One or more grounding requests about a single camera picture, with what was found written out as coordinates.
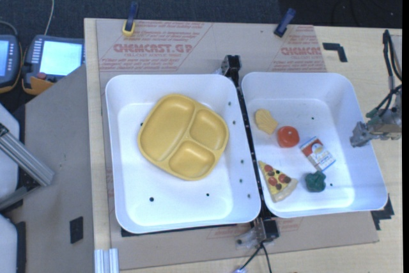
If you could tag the white plastic tray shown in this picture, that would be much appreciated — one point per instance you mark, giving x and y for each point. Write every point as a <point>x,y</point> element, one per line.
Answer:
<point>179,204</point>
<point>348,169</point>

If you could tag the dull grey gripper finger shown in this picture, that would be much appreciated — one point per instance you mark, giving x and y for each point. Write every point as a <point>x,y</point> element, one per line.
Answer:
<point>359,140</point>
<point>359,128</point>

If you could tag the green toy broccoli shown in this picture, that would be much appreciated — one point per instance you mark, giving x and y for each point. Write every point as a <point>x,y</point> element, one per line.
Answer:
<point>315,181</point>

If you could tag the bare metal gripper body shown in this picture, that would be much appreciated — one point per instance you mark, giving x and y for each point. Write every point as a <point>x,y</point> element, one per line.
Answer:
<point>388,131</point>

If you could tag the orange round toy tomato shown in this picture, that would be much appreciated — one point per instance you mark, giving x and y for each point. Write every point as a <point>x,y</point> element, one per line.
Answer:
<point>288,137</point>

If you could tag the brown cardboard board red print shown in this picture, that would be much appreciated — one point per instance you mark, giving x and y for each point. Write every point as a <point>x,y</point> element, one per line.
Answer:
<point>191,57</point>

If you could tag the red and white small carton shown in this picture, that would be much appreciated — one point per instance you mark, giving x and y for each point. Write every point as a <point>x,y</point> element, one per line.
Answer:
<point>317,154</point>

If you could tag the toy pizza slice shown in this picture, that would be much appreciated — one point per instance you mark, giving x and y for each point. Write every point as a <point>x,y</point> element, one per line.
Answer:
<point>277,182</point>

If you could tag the yellow divided plate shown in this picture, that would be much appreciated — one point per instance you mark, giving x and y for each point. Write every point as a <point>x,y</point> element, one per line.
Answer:
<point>179,134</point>

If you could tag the yellow toy biscuit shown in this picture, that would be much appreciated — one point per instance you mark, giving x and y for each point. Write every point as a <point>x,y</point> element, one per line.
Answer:
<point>265,121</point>

